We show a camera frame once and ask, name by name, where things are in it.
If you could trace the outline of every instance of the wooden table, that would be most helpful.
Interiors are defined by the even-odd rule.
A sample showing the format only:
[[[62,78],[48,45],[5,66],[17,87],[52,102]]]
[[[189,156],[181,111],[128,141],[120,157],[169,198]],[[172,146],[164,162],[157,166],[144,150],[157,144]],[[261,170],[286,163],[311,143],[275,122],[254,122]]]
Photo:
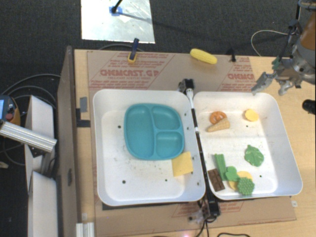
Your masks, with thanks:
[[[273,57],[250,57],[253,73],[257,79],[263,71],[271,72]],[[81,95],[88,95],[87,73],[80,68],[87,66],[84,50],[75,51],[76,73],[76,103],[79,108]],[[315,170],[315,116],[302,109],[306,99],[315,99],[315,86],[302,83],[301,89],[289,89],[284,96],[279,96],[279,84],[274,81],[264,92],[271,94],[278,102],[283,122],[294,152],[302,180],[303,189],[300,194],[292,198],[297,202],[296,221],[277,222],[260,225],[246,225],[229,228],[211,228],[210,236],[217,236],[221,232],[233,234],[246,233],[251,237],[262,236],[316,236],[316,170]],[[82,119],[89,119],[89,112],[81,114]],[[79,128],[78,138],[90,138],[90,128]],[[78,164],[80,172],[79,197],[82,212],[87,213],[87,221],[94,221],[94,194],[91,155],[85,153],[91,148],[91,140],[78,140]],[[183,237],[195,236],[198,231],[184,231],[164,234],[141,235],[142,237],[166,236]],[[207,236],[204,230],[201,236]]]

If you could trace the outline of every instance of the white tray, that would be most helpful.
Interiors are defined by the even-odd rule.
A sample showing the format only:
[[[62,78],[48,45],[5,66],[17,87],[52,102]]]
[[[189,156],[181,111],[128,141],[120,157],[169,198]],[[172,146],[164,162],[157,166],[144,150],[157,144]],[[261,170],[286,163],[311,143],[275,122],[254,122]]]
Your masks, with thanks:
[[[180,115],[185,145],[193,159],[193,173],[173,177],[171,160],[141,160],[127,150],[125,111],[133,104],[153,103],[174,108]],[[97,187],[100,199],[110,206],[197,201],[205,193],[191,107],[177,91],[98,91],[93,98]]]
[[[283,125],[275,99],[266,93],[199,92],[194,97],[197,123],[207,170],[216,168],[215,154],[223,154],[226,166],[237,171],[248,171],[255,183],[250,196],[243,196],[224,181],[225,189],[213,193],[220,199],[245,199],[291,196],[300,193],[302,179]],[[259,120],[247,121],[243,112],[254,109]],[[214,111],[226,113],[230,129],[207,132],[211,125],[209,116]],[[247,145],[258,148],[264,155],[260,167],[244,159]]]

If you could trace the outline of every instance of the black wire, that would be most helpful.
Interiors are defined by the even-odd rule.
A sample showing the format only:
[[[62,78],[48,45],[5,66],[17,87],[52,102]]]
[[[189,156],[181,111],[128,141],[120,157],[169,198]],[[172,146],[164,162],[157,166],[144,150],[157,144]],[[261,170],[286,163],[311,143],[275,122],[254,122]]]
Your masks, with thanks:
[[[15,161],[15,160],[13,160],[13,159],[7,154],[6,151],[7,151],[7,149],[5,148],[5,138],[3,138],[3,140],[2,140],[2,151],[1,151],[1,153],[4,153],[4,155],[8,158],[8,160],[9,160],[10,162],[14,163],[15,165],[18,165],[18,166],[25,166],[24,163],[20,163],[20,162],[17,162],[17,161]]]
[[[53,160],[56,160],[56,159],[57,159],[57,156],[55,156],[53,159],[51,159],[51,160],[49,161],[48,170],[50,169],[50,165],[51,165],[51,163],[53,162]]]
[[[204,230],[205,223],[206,223],[206,220],[204,220],[203,225],[202,225],[202,227],[201,227],[201,230],[200,230],[199,233],[196,235],[196,237],[199,237],[199,236],[202,234],[202,232],[203,232],[203,230]]]
[[[297,20],[299,20],[300,19],[300,14],[301,14],[301,7],[300,7],[300,5],[299,5],[299,1],[300,0],[298,0],[298,3],[297,3],[297,6],[296,6],[296,19]]]
[[[11,85],[9,88],[7,88],[3,93],[1,93],[1,95],[5,95],[5,93],[7,93],[9,90],[11,90],[13,87],[15,87],[16,85],[19,85],[20,83],[33,79],[33,78],[37,78],[37,77],[56,77],[56,78],[60,78],[59,75],[55,75],[55,74],[38,74],[38,75],[34,75],[34,76],[30,76],[30,77],[26,77],[18,82],[16,82],[15,84]]]
[[[106,49],[106,48],[109,48],[109,47],[113,47],[113,46],[123,46],[123,47],[130,47],[130,48],[132,48],[132,45],[129,45],[129,44],[108,44],[108,45],[105,45],[105,46],[99,48],[99,50],[103,50],[103,49]],[[140,48],[137,48],[137,51],[144,52],[144,50],[142,50]]]
[[[217,237],[220,237],[221,235],[230,235],[230,236],[246,236],[246,237],[250,237],[249,235],[247,234],[230,234],[230,233],[220,233],[218,234]]]
[[[13,150],[13,149],[16,149],[16,148],[19,148],[19,147],[21,147],[21,146],[23,146],[23,145],[24,145],[24,144],[20,144],[20,145],[11,147],[11,148],[6,148],[5,150],[0,151],[0,154],[1,154],[1,153],[5,153],[5,152],[10,151],[10,150]]]
[[[298,6],[304,8],[304,9],[307,9],[307,10],[315,10],[316,9],[316,6],[312,6],[313,3],[315,3],[316,0],[299,0],[298,1]]]
[[[56,99],[54,98],[54,96],[53,96],[48,90],[46,90],[46,89],[44,89],[44,88],[42,88],[42,87],[33,86],[33,85],[27,85],[27,86],[18,87],[18,88],[16,88],[16,89],[10,91],[10,92],[8,93],[8,96],[10,96],[10,95],[11,95],[12,93],[14,93],[15,91],[18,91],[18,90],[20,90],[20,89],[25,89],[25,88],[39,89],[39,90],[45,92],[46,94],[48,94],[48,95],[51,97],[51,99],[53,99],[54,103],[56,103]]]
[[[207,237],[209,237],[208,226],[207,226],[207,220],[205,221],[205,227],[206,227]]]
[[[216,218],[213,219],[213,220],[207,220],[207,219],[206,219],[206,222],[207,222],[207,223],[213,223],[215,220],[216,220]]]
[[[283,58],[284,54],[285,54],[285,51],[286,51],[286,47],[288,45],[288,42],[290,40],[290,37],[291,37],[291,34],[292,34],[292,31],[293,31],[294,28],[290,28],[289,32],[288,32],[288,35],[287,35],[287,39],[286,39],[286,44],[284,45],[281,53],[278,55],[278,61],[281,61],[281,59]]]
[[[23,98],[23,97],[31,97],[32,95],[21,95],[21,96],[17,96],[14,98],[14,100],[17,100],[19,98]],[[43,97],[40,97],[40,96],[35,96],[37,98],[39,98],[40,100],[43,100],[44,102],[48,103],[52,108],[56,109],[56,106],[51,103],[50,101],[48,101],[47,99],[43,98]]]

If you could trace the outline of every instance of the yellow cheese piece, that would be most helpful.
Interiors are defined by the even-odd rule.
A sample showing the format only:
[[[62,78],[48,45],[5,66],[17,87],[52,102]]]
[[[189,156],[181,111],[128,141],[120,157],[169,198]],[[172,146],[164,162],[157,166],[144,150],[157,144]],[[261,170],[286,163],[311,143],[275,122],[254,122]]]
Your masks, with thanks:
[[[259,115],[253,109],[248,109],[245,112],[245,117],[249,121],[257,121],[259,119]]]
[[[237,172],[237,175],[242,178],[242,177],[247,177],[249,179],[252,180],[252,176],[249,172],[247,171],[239,171]],[[234,181],[228,181],[228,184],[229,186],[234,190],[234,191],[237,191],[238,190],[238,187],[237,187],[237,184],[238,182],[234,182]]]
[[[181,176],[193,172],[193,163],[190,152],[183,152],[178,157],[173,158],[171,162],[173,176]]]

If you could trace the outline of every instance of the blue divided plate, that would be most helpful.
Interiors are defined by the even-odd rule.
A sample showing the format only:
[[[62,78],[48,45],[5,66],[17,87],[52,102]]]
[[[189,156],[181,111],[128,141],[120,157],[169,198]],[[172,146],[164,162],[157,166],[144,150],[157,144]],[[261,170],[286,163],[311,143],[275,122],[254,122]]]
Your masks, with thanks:
[[[124,137],[128,151],[145,160],[172,159],[184,148],[180,116],[165,105],[130,106],[124,117]]]

